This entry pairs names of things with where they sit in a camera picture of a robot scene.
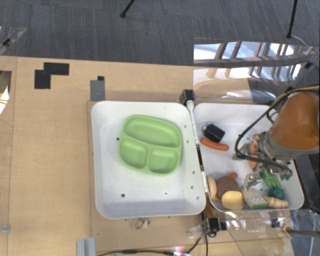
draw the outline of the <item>green plate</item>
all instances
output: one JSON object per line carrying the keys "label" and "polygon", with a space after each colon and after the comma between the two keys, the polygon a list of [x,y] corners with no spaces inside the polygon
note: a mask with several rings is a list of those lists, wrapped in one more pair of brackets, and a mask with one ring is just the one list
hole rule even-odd
{"label": "green plate", "polygon": [[122,127],[118,154],[130,169],[153,175],[168,175],[179,165],[182,135],[174,124],[132,115]]}

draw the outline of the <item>white tray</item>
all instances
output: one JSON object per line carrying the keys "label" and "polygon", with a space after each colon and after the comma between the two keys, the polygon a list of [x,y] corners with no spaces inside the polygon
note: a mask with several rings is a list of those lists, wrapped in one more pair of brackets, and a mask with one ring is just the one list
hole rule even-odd
{"label": "white tray", "polygon": [[[206,204],[192,123],[178,103],[101,101],[94,105],[92,134],[95,197],[100,214],[109,219],[195,215]],[[125,120],[146,115],[175,124],[182,133],[180,164],[168,176],[125,167],[118,157],[118,140]]]}
{"label": "white tray", "polygon": [[[229,145],[228,151],[218,151],[206,146],[201,146],[201,155],[203,167],[206,175],[212,176],[215,180],[222,176],[229,175],[232,172],[238,174],[236,179],[241,187],[244,184],[246,175],[252,172],[251,164],[247,160],[232,160],[235,153],[234,147],[238,135],[241,134],[251,123],[253,123],[266,110],[264,105],[246,105],[246,104],[223,104],[223,103],[202,103],[195,107],[194,118],[197,123],[197,133],[203,137],[202,127],[204,124],[212,123],[225,131],[221,143]],[[268,131],[271,126],[267,118],[262,119],[255,125],[246,136],[241,140],[239,148],[251,139],[253,134]],[[300,208],[304,203],[304,194],[298,178],[295,164],[291,161],[289,165],[293,172],[290,180],[280,181],[280,187],[285,192],[285,200],[289,202],[290,210]],[[254,186],[263,196],[268,195],[269,188],[264,182]],[[223,212],[228,212],[220,201],[211,201],[212,205]],[[252,211],[248,206],[242,211]]]}

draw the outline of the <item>sausage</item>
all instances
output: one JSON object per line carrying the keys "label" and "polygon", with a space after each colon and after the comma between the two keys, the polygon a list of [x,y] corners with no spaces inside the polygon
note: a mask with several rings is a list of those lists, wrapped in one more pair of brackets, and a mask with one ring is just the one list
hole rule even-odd
{"label": "sausage", "polygon": [[220,151],[227,151],[229,149],[229,146],[227,144],[221,144],[221,143],[218,143],[218,142],[214,142],[206,137],[202,137],[200,139],[200,142],[211,148],[211,149],[214,149],[214,150],[220,150]]}

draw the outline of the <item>gray carpet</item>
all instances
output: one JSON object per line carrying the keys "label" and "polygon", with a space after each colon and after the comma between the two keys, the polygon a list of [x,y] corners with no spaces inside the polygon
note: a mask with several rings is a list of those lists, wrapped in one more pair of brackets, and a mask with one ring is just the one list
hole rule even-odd
{"label": "gray carpet", "polygon": [[[0,26],[26,27],[6,55],[193,65],[196,38],[287,39],[293,0],[2,0]],[[292,33],[319,46],[320,1],[298,1]]]}

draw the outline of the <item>wooden table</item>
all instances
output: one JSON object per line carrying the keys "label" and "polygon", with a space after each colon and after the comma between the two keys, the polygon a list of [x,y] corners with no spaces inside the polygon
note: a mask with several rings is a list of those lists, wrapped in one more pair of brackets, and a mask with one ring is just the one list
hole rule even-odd
{"label": "wooden table", "polygon": [[[69,75],[52,75],[51,89],[34,89],[35,70],[44,62],[69,63]],[[0,56],[0,70],[13,72],[11,98],[0,115],[7,124],[0,127],[0,168],[6,170],[0,217],[11,226],[8,235],[0,234],[0,255],[72,256],[77,239],[90,237],[97,252],[193,245],[186,228],[200,221],[198,215],[150,218],[150,228],[135,231],[131,219],[105,219],[91,208],[87,103],[97,76],[105,77],[107,100],[176,102],[183,89],[193,88],[194,67]],[[249,89],[244,80],[221,83],[214,89],[219,93]],[[278,231],[262,233],[254,242],[242,236],[236,243],[237,231],[221,231],[209,239],[209,250],[264,255],[278,245],[292,253]],[[203,243],[192,255],[204,255]]]}

